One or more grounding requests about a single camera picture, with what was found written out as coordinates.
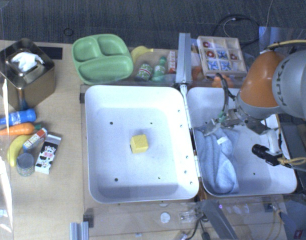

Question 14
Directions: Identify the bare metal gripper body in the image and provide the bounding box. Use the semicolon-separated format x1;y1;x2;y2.
213;108;272;135

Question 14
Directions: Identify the light blue towel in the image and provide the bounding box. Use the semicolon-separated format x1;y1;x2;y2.
193;127;241;195

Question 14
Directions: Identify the orange toy food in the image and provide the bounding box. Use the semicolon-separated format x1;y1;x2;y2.
211;73;235;89

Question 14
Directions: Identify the white plastic tray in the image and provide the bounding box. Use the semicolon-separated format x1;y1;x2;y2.
84;84;200;205
186;86;299;198

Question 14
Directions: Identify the wooden box with game pieces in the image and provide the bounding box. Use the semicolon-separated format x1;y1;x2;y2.
196;35;248;78

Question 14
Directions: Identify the yellow cube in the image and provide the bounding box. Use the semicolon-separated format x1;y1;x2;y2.
129;133;150;155

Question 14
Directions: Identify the green bottle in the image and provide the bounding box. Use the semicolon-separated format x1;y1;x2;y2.
151;56;168;83

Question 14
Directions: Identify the green and red can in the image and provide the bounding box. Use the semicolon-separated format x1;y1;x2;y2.
134;63;154;82

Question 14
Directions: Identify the yellow banana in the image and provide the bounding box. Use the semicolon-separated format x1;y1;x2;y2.
6;133;34;168
130;45;155;65

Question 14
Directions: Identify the green divided plate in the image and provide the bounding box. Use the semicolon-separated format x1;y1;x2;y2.
71;33;135;86

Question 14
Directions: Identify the white carton with black print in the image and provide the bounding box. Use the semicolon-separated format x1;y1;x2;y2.
34;133;62;176

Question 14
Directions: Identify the small blue can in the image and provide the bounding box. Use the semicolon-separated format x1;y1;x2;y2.
16;152;35;177

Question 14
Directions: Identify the shiny metal tissue box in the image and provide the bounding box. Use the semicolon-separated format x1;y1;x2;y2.
0;37;56;112

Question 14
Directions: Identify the orange carrot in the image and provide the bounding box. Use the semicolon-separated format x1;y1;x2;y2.
0;122;42;137

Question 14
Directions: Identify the blue bottle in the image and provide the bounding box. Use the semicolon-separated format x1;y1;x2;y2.
0;108;37;127

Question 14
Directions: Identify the black cylinder on white bracket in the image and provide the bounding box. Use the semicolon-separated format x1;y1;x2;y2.
251;129;285;167

